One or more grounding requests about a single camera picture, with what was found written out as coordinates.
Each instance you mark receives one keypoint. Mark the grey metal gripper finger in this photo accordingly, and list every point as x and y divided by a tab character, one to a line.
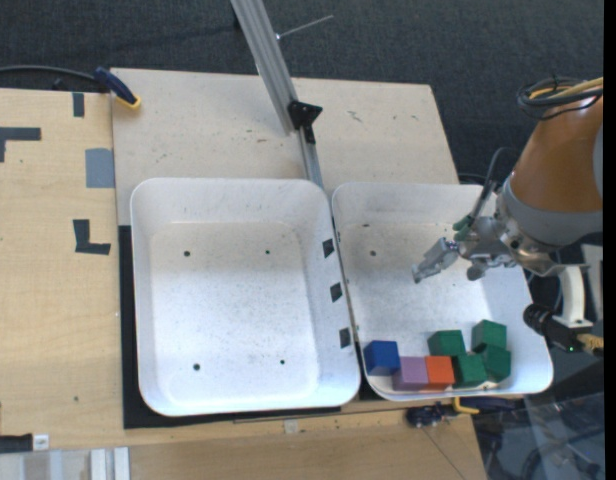
478	270
435	259

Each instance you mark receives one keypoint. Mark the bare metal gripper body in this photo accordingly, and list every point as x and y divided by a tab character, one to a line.
488	243

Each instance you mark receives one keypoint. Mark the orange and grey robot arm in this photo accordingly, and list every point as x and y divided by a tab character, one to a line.
558	168

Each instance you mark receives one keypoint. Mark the white plastic tray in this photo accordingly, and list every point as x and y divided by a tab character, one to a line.
238	308
418	308

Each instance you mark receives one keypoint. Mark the green cube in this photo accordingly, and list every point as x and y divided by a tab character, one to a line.
498	362
489	334
470	369
445	343

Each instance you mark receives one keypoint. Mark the orange cube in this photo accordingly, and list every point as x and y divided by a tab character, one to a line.
440	371

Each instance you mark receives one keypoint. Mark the blue cube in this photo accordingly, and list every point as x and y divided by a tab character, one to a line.
381	357

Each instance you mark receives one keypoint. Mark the purple cube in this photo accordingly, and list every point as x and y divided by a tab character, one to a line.
413	372

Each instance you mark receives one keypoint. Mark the pale flat board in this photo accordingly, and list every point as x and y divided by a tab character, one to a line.
213	133

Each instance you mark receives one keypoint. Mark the black cylinder on white bracket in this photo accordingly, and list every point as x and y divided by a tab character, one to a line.
572	293

